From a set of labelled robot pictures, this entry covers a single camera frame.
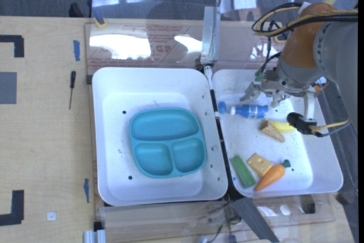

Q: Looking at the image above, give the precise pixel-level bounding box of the blue and white toy bottle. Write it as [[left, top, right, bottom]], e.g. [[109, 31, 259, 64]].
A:
[[217, 101, 270, 121]]

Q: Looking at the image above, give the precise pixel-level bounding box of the green rectangular block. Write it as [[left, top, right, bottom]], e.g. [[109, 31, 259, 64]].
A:
[[230, 155, 257, 189]]

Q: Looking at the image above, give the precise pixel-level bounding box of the thin black and white rod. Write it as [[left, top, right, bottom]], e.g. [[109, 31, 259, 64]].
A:
[[203, 64, 234, 200]]

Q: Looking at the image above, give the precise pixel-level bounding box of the yellow cheese wedge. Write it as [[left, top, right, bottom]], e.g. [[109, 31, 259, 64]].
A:
[[246, 152, 274, 178]]

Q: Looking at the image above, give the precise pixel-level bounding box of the white plastic tray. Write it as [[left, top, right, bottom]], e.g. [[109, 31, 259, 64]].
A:
[[91, 67, 229, 207], [212, 68, 344, 199]]

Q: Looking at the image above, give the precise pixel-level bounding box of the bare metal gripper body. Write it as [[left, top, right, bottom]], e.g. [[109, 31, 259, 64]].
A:
[[254, 69, 311, 97]]

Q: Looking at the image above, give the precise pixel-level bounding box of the black screwdriver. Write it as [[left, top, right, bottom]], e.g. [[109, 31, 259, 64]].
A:
[[68, 71, 77, 110]]

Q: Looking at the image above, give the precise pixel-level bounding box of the blue divided plate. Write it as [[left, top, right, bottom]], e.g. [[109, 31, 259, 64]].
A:
[[128, 107, 206, 179]]

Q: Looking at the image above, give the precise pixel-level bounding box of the tan ice cream cone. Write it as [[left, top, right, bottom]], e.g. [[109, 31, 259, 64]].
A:
[[258, 118, 286, 143]]

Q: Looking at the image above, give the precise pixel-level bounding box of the orange carrot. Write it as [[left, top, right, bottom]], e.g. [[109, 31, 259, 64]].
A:
[[254, 159, 292, 192]]

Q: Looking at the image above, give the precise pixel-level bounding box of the yellow banana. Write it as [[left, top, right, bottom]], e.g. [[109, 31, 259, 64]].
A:
[[268, 120, 297, 134]]

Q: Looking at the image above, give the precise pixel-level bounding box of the black cylinder on white bracket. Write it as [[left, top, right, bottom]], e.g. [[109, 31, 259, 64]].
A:
[[286, 90, 319, 135]]

